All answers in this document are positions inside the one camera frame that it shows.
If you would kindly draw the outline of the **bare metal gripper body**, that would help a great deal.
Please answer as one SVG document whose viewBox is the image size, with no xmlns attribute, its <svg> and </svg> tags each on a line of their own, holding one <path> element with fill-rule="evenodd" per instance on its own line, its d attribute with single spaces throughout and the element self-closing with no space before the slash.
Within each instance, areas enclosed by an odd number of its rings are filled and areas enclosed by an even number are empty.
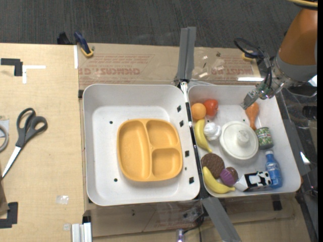
<svg viewBox="0 0 323 242">
<path fill-rule="evenodd" d="M 268 71 L 265 79 L 260 82 L 255 88 L 255 95 L 258 99 L 271 99 L 289 82 L 288 77 L 281 71 L 281 69 L 273 64 Z"/>
</svg>

